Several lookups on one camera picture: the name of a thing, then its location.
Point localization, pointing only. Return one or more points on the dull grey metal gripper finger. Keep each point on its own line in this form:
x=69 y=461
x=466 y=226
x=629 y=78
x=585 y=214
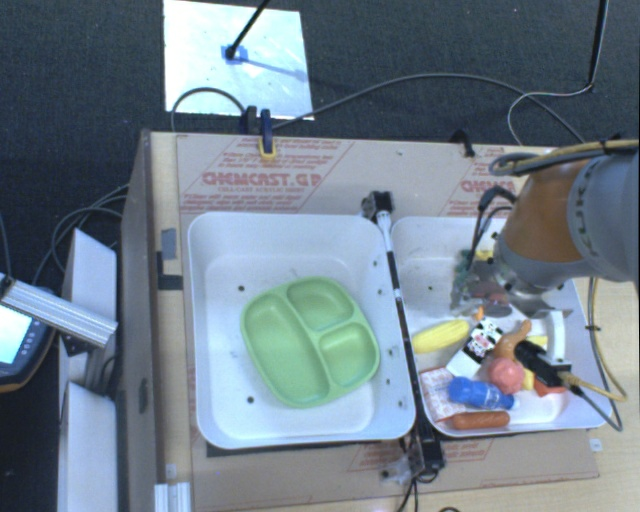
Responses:
x=461 y=300

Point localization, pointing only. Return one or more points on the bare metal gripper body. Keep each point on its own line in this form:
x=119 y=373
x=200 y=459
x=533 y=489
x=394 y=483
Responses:
x=520 y=296

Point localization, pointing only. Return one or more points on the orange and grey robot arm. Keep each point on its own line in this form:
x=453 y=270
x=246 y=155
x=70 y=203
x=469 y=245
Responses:
x=575 y=215

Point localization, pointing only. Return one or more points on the yellow corn cob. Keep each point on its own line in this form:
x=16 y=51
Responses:
x=440 y=336

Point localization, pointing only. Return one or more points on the cow print milk carton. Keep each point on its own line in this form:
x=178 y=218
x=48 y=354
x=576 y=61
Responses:
x=479 y=345

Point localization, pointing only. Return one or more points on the tan chicken drumstick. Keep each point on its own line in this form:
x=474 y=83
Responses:
x=506 y=344

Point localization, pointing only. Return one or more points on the white plastic tray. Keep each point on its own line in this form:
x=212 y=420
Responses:
x=225 y=390
x=425 y=260

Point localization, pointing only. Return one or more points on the thin black and white rod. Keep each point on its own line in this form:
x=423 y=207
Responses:
x=398 y=300

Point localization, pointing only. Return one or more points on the pink ice cream scoop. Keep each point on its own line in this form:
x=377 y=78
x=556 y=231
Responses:
x=506 y=376

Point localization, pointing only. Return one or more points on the blue bottle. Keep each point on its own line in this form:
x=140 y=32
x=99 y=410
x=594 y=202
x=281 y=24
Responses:
x=475 y=392

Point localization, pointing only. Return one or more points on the red block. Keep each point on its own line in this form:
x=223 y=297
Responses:
x=546 y=390

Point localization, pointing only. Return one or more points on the red and white packet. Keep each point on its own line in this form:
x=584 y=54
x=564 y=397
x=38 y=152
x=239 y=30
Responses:
x=436 y=395

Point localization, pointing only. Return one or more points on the orange sausage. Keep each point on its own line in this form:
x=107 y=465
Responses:
x=481 y=420

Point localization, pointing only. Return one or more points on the green divided plate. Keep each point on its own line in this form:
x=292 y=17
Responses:
x=290 y=345

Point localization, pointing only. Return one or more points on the brown cardboard board red print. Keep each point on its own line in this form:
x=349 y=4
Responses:
x=310 y=175

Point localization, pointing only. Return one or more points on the black cylinder on white bracket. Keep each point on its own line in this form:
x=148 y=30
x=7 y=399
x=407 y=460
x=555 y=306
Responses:
x=542 y=361

